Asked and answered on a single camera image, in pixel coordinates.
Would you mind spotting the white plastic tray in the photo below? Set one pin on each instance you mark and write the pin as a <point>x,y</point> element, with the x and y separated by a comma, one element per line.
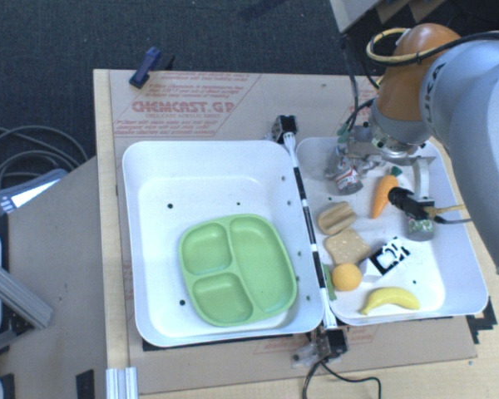
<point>170,173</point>
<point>453,272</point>

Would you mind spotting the green divided plate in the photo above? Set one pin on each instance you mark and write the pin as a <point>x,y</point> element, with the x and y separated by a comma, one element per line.
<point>258,256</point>

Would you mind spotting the beige bread bun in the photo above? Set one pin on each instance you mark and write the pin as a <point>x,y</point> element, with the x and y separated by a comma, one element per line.
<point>336,218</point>

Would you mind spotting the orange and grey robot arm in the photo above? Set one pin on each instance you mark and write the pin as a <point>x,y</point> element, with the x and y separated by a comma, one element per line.
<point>474,110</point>

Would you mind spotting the tan square biscuit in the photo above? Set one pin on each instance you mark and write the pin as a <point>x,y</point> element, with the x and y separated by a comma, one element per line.
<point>347,245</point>

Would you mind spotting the orange ball fruit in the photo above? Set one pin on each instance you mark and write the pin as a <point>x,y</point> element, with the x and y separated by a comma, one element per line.
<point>346,277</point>

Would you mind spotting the small can green label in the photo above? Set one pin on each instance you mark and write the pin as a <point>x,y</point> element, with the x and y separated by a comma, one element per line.
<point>420,229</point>

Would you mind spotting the brown cardboard board red print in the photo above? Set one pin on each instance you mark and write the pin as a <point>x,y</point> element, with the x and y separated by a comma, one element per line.
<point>216,368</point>

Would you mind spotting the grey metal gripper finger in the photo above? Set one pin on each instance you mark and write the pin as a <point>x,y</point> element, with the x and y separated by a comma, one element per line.
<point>369,166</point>
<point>335,162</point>

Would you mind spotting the black and white carton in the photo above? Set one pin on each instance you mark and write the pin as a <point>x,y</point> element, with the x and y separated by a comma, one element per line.
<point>388,258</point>

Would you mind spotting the yellow banana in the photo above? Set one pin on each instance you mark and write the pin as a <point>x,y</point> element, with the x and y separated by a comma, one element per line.
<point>393,298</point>

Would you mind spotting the orange carrot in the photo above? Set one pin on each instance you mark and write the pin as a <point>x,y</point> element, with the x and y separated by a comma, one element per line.
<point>382,193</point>

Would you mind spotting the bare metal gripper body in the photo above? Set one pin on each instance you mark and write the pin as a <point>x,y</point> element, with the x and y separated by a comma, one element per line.
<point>393,153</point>

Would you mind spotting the thin black and white rod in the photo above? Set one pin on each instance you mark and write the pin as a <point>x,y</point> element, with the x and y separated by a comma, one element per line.
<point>307,216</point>

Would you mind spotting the black cylinder on white bracket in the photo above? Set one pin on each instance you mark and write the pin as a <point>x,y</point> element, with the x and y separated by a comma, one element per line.
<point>407,202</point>

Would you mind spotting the flat green leaf piece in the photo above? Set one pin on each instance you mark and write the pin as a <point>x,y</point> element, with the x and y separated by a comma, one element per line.
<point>328,283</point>

